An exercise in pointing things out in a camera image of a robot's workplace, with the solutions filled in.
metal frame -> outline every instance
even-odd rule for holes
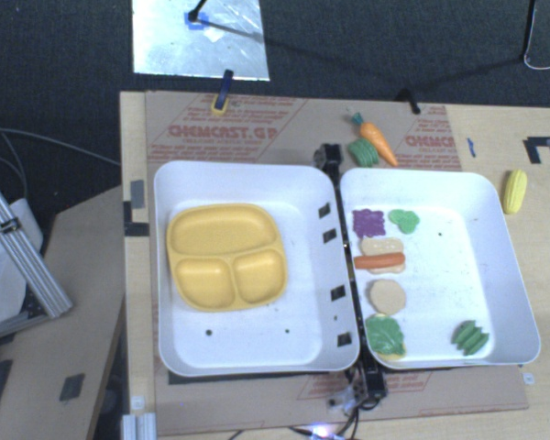
[[[47,269],[42,256],[28,240],[18,218],[1,193],[0,242],[26,279],[48,318],[57,318],[72,308],[72,301]],[[35,325],[44,319],[46,317],[30,317],[29,314],[21,313],[0,324],[0,336]]]

cardboard sheet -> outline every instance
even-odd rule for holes
[[[460,171],[446,109],[408,104],[232,95],[224,116],[210,112],[210,93],[147,93],[148,184],[170,160],[311,164],[323,143],[343,146],[341,171],[354,167],[348,143],[358,138],[349,110],[376,124],[405,169]],[[154,211],[148,187],[149,212]],[[157,250],[151,227],[151,262]],[[157,341],[157,275],[151,266],[155,396],[158,434],[343,423],[327,401],[347,385],[344,373],[181,379],[164,367]],[[387,398],[362,420],[525,409],[522,374],[515,366],[388,374]]]

yellow object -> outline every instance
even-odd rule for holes
[[[212,114],[216,116],[221,116],[223,113],[226,112],[226,109],[228,108],[228,98],[225,99],[222,109],[216,109],[216,101],[218,101],[218,96],[219,95],[217,94],[212,100],[212,107],[210,108],[210,110],[212,111]]]
[[[397,159],[393,154],[393,150],[382,132],[372,123],[363,122],[360,125],[360,136],[366,138],[379,153],[379,156],[387,161],[391,166],[398,166]]]
[[[505,184],[503,212],[517,214],[522,208],[523,197],[528,187],[528,176],[523,170],[513,170]]]
[[[270,303],[287,285],[279,229],[248,203],[206,205],[175,215],[167,229],[171,276],[190,306],[207,312]]]

white cable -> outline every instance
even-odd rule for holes
[[[535,7],[532,12],[532,24],[530,25],[530,36],[528,37],[528,44],[523,54],[523,63],[526,65],[526,67],[532,70],[550,70],[550,66],[535,67],[532,64],[530,64],[530,56],[528,55],[528,52],[530,51],[530,45],[532,44],[532,33],[534,32],[534,21],[535,21]]]
[[[113,164],[115,166],[120,166],[120,163],[118,161],[115,161],[113,159],[109,159],[107,157],[104,157],[104,156],[99,155],[97,153],[93,153],[92,151],[89,151],[89,150],[86,150],[86,149],[83,149],[83,148],[75,147],[74,145],[71,145],[69,143],[61,142],[60,140],[57,140],[55,138],[45,137],[45,136],[42,136],[42,135],[39,135],[39,134],[34,134],[32,132],[27,132],[26,130],[18,130],[18,129],[15,129],[15,128],[0,128],[0,132],[7,133],[7,134],[16,134],[16,135],[31,137],[31,138],[36,138],[36,139],[42,140],[44,142],[49,142],[49,143],[58,145],[60,147],[64,147],[66,149],[71,149],[71,150],[77,151],[79,153],[82,153],[84,155],[94,157],[98,160],[105,161],[106,163],[110,163],[110,164]]]
[[[24,176],[22,175],[22,173],[18,170],[18,168],[13,165],[10,161],[6,160],[6,159],[3,159],[0,157],[0,162],[5,164],[8,168],[10,168],[13,173],[18,176],[18,179],[20,180],[20,182],[22,182],[23,186],[25,184],[25,178]]]
[[[2,134],[2,139],[7,144],[8,148],[10,149],[10,152],[12,153],[12,156],[15,158],[16,165],[18,166],[18,172],[20,172],[20,177],[22,180],[22,189],[23,189],[23,197],[28,197],[28,183],[27,183],[27,174],[25,173],[25,167],[22,165],[22,161],[20,160],[20,157],[17,154],[17,151],[13,147],[12,143],[10,143],[10,140],[6,136],[6,134]]]

yellow divided plate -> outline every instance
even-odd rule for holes
[[[287,285],[279,229],[261,207],[226,203],[193,207],[167,229],[173,281],[183,300],[206,311],[270,303]]]

